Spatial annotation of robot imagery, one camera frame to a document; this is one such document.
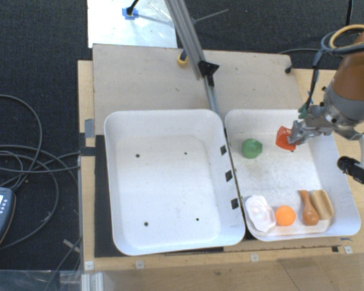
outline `red object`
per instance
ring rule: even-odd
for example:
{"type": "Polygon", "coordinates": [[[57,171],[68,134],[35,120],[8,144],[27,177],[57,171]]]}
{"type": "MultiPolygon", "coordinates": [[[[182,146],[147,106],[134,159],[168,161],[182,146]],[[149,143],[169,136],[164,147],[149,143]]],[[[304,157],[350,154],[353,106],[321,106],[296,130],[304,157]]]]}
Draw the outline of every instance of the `red object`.
{"type": "Polygon", "coordinates": [[[294,151],[297,144],[290,144],[287,137],[291,135],[291,129],[281,126],[277,132],[277,140],[275,144],[285,150],[294,151]]]}

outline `white tray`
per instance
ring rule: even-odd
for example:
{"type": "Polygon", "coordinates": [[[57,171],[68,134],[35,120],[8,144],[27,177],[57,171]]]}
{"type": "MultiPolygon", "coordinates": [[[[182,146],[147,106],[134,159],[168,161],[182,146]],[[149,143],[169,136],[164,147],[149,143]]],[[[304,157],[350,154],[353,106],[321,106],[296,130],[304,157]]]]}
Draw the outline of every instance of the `white tray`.
{"type": "Polygon", "coordinates": [[[105,121],[113,240],[127,255],[244,237],[221,119],[209,110],[115,112],[105,121]]]}
{"type": "Polygon", "coordinates": [[[268,233],[258,231],[246,217],[249,231],[262,241],[278,241],[323,236],[346,236],[360,229],[360,217],[346,176],[337,167],[339,154],[332,136],[319,136],[297,146],[294,152],[275,145],[281,125],[291,128],[296,110],[233,110],[225,119],[227,137],[243,205],[252,195],[263,195],[274,210],[289,205],[297,218],[289,227],[275,226],[268,233]],[[241,153],[244,140],[263,144],[255,159],[241,153]],[[325,190],[334,207],[333,219],[316,226],[302,223],[299,190],[325,190]]]}

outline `green ball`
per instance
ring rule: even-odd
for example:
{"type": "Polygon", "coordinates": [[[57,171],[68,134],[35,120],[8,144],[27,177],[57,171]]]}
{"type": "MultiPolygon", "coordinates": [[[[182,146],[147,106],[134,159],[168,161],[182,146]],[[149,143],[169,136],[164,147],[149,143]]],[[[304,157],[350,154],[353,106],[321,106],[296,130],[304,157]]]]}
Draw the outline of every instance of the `green ball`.
{"type": "Polygon", "coordinates": [[[243,142],[241,151],[246,158],[256,158],[263,151],[263,145],[256,139],[250,138],[243,142]]]}

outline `orange ball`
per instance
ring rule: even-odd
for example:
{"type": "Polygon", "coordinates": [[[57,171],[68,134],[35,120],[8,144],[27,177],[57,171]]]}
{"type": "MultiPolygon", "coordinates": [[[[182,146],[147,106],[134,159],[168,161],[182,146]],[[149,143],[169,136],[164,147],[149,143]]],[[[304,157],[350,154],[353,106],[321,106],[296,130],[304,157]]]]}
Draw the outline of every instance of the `orange ball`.
{"type": "Polygon", "coordinates": [[[275,212],[277,224],[280,226],[290,226],[295,221],[295,212],[290,206],[280,206],[275,212]]]}

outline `small white dish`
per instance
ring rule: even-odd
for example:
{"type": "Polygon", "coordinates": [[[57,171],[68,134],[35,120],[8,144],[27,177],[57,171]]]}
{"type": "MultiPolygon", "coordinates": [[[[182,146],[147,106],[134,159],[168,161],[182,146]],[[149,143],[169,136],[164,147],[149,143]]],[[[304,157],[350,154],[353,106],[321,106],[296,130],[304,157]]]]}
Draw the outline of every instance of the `small white dish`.
{"type": "Polygon", "coordinates": [[[264,196],[253,195],[245,202],[248,216],[257,230],[268,232],[276,225],[274,209],[270,207],[264,196]]]}

